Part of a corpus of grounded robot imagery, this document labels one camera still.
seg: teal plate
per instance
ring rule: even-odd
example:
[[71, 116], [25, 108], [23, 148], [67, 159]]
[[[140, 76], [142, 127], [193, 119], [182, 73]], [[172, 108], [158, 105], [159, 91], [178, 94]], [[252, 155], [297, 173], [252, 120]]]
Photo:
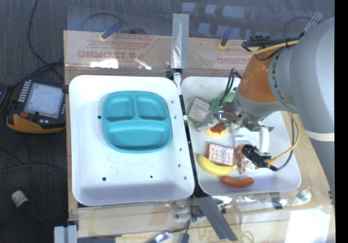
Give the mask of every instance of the teal plate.
[[164, 100], [147, 91], [120, 91], [103, 103], [103, 130], [108, 145], [119, 152], [150, 153], [172, 140], [169, 111]]

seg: yellow toy banana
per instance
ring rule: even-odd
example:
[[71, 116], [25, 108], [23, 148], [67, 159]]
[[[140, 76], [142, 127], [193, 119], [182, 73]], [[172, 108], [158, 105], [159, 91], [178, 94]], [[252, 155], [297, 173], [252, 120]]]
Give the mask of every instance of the yellow toy banana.
[[210, 161], [207, 157], [203, 155], [198, 156], [198, 162], [200, 163], [200, 166], [207, 172], [216, 175], [216, 176], [226, 176], [228, 175], [232, 170], [237, 168], [237, 165], [233, 166], [219, 166], [217, 164], [214, 164], [212, 161]]

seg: sausage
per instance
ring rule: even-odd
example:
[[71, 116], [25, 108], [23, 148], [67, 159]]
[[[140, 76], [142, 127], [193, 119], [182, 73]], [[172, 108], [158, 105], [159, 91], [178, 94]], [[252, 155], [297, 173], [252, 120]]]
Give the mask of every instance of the sausage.
[[254, 183], [254, 179], [252, 177], [236, 179], [229, 176], [222, 176], [221, 182], [224, 183], [224, 185], [231, 187], [243, 188], [252, 185]]

